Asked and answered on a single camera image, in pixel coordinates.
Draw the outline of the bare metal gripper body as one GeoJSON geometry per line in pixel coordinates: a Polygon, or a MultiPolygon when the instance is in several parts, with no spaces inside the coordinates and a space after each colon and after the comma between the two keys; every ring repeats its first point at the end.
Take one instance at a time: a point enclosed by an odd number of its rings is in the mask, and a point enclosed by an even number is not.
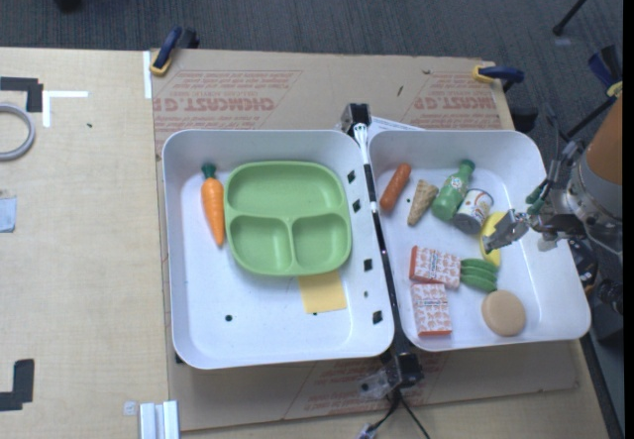
{"type": "Polygon", "coordinates": [[[622,239],[622,189],[602,178],[571,177],[563,189],[546,193],[543,182],[527,196],[536,231],[593,240],[622,239]]]}

